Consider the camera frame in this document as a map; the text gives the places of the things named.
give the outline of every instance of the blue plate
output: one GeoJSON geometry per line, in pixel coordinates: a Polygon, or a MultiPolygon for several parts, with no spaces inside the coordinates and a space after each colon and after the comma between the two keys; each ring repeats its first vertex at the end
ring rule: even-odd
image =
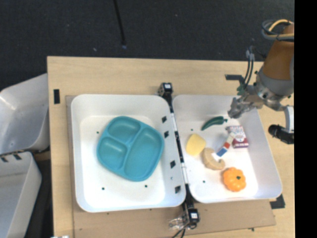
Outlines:
{"type": "Polygon", "coordinates": [[[120,116],[110,121],[97,145],[99,162],[128,180],[143,181],[157,167],[164,149],[161,134],[136,119],[120,116]]]}

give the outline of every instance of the toy pumpkin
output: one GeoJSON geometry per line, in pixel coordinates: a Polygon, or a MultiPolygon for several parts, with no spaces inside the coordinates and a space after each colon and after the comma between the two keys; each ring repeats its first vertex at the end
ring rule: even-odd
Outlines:
{"type": "Polygon", "coordinates": [[[236,168],[229,168],[223,172],[223,182],[231,191],[240,191],[247,185],[243,172],[236,168]]]}

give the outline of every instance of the black carpet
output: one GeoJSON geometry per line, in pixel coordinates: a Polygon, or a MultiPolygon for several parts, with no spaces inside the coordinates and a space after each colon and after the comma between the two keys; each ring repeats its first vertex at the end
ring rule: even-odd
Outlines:
{"type": "Polygon", "coordinates": [[[47,56],[245,60],[267,19],[295,0],[0,0],[0,90],[46,72],[47,56]]]}

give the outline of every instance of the small box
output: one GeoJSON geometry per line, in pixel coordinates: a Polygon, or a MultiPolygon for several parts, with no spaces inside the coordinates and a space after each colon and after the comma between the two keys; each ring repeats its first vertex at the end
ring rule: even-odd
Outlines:
{"type": "Polygon", "coordinates": [[[247,136],[241,125],[229,126],[226,129],[229,133],[232,132],[234,134],[234,139],[232,141],[233,148],[243,148],[249,146],[247,136]]]}

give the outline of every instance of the white plastic bin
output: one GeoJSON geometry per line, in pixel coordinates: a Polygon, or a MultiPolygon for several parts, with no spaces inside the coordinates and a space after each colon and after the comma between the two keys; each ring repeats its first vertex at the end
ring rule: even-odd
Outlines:
{"type": "Polygon", "coordinates": [[[50,144],[47,74],[0,92],[0,153],[45,150],[50,144]]]}
{"type": "Polygon", "coordinates": [[[0,158],[0,237],[24,238],[42,176],[30,152],[0,158]]]}
{"type": "Polygon", "coordinates": [[[233,97],[179,95],[173,100],[189,188],[192,196],[202,203],[271,199],[282,192],[281,180],[257,109],[244,113],[239,119],[231,119],[227,111],[233,97]],[[216,116],[223,116],[228,122],[201,131],[203,124],[216,116]],[[193,133],[207,142],[206,147],[217,151],[226,141],[228,132],[225,128],[230,125],[242,125],[249,141],[248,148],[231,146],[221,157],[226,163],[225,168],[236,167],[243,171],[247,186],[239,192],[228,190],[222,181],[223,171],[206,168],[201,154],[192,156],[186,152],[186,143],[193,133]]]}
{"type": "Polygon", "coordinates": [[[186,196],[167,102],[147,95],[79,95],[70,105],[75,193],[88,212],[173,207],[186,196]],[[145,181],[122,178],[100,164],[97,144],[107,124],[127,116],[156,129],[164,151],[153,174],[145,181]]]}

